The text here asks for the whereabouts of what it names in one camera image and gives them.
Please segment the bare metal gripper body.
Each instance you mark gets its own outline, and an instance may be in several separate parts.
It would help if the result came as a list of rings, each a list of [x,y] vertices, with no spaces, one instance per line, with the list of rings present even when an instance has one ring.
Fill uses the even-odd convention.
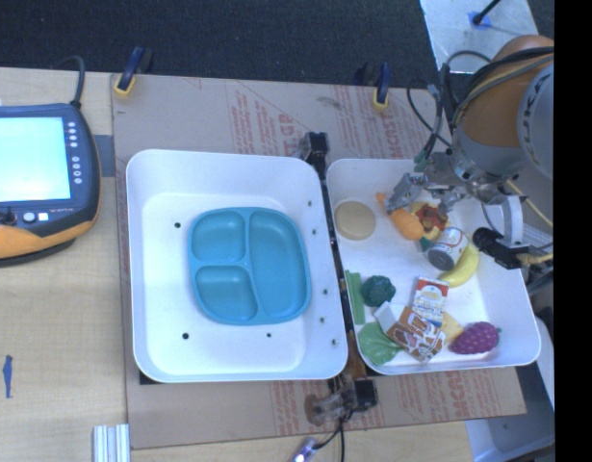
[[[465,198],[483,203],[501,196],[501,186],[508,180],[507,175],[489,173],[469,158],[446,152],[435,152],[428,158],[424,176],[425,187],[434,197],[440,190],[459,189]]]

